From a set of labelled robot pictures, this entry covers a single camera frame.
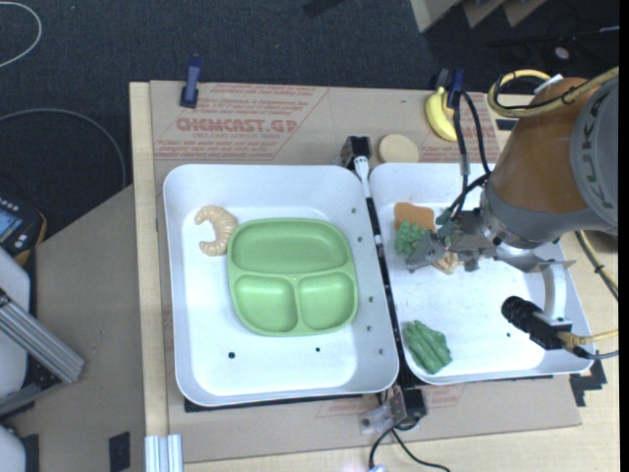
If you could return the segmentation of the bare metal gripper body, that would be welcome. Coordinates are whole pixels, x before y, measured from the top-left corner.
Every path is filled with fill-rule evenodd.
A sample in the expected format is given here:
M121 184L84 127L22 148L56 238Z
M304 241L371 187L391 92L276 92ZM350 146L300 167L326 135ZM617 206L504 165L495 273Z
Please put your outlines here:
M506 263L528 256L538 245L509 230L493 213L465 210L440 226L447 250L467 265L479 259Z

